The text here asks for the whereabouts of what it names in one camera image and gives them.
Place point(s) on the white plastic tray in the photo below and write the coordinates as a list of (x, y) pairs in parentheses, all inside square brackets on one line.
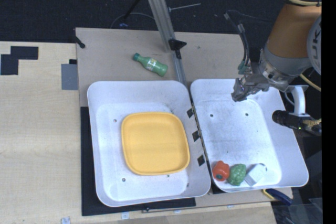
[(236, 136), (110, 144)]

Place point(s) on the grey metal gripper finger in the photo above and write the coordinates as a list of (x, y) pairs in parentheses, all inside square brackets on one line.
[(237, 91), (246, 94)]

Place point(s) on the black cylinder on white bracket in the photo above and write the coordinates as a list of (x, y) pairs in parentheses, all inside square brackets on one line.
[(287, 119)]

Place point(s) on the small white box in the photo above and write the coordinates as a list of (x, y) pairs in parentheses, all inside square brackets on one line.
[(255, 174)]

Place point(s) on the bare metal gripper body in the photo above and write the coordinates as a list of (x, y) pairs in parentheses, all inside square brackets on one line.
[(258, 82)]

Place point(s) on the yellow plate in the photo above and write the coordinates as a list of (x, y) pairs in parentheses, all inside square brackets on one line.
[(155, 143)]

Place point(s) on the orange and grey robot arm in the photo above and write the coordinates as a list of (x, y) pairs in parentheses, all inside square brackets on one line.
[(291, 26)]

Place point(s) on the green toy broccoli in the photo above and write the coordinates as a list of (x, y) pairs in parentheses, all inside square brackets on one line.
[(237, 174)]

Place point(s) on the green plastic bottle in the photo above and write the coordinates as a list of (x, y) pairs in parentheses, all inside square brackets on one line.
[(152, 64)]

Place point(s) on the orange toy pepper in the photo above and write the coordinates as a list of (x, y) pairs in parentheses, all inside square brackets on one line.
[(221, 170)]

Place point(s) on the pale brown flat board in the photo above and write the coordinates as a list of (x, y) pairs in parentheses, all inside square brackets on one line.
[(110, 60)]

